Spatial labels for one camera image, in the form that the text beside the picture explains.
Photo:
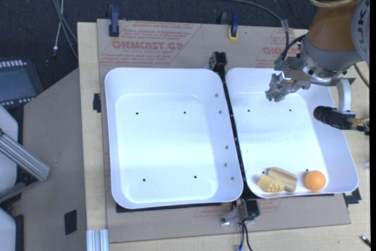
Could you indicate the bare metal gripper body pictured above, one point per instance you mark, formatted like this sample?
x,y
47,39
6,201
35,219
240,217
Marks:
x,y
296,72

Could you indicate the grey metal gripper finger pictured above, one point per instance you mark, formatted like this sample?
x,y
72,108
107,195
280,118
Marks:
x,y
287,89
273,91

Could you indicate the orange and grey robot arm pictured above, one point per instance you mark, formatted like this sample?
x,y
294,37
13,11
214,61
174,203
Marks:
x,y
332,29

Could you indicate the white plastic tray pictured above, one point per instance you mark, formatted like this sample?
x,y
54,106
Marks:
x,y
282,138
167,138

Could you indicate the thin black rod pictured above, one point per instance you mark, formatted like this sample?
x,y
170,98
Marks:
x,y
235,129

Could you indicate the tan toy bread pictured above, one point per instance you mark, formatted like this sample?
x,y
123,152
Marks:
x,y
286,177

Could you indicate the yellow toy corn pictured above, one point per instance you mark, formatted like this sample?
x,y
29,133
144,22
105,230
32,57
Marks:
x,y
269,184

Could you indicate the orange ball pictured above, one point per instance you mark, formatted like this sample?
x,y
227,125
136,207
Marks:
x,y
315,180

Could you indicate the brown cardboard board, red print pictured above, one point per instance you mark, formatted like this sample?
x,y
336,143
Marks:
x,y
182,38

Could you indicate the black cylinder on white bracket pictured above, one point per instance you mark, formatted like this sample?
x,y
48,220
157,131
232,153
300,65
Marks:
x,y
332,116

